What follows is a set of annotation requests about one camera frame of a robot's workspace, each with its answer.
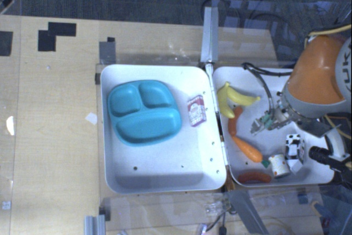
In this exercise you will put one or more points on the blue divided plate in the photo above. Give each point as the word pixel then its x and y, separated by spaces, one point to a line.
pixel 143 115

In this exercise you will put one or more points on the yellow banana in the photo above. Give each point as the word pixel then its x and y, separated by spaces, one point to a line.
pixel 236 96

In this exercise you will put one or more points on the black cylinder on white bracket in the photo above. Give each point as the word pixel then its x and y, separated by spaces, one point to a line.
pixel 336 143

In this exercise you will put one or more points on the orange sausage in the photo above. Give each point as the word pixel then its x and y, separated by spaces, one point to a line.
pixel 234 123

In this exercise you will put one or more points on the orange carrot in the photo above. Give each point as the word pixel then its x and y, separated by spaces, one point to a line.
pixel 247 150

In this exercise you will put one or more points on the white can with orange dots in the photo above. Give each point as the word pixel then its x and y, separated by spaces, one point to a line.
pixel 280 165

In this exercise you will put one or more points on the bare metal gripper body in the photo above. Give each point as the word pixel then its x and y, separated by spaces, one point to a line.
pixel 281 115

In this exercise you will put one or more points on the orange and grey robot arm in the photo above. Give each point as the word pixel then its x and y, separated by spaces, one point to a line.
pixel 316 77

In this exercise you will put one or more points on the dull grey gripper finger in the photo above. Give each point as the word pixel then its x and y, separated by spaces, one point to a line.
pixel 275 126
pixel 255 126

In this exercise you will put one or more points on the red and white carton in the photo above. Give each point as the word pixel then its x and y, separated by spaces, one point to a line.
pixel 197 111

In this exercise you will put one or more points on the red sausage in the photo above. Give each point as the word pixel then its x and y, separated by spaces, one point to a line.
pixel 254 177

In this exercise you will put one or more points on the white plastic tray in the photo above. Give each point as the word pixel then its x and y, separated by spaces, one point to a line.
pixel 275 90
pixel 165 162

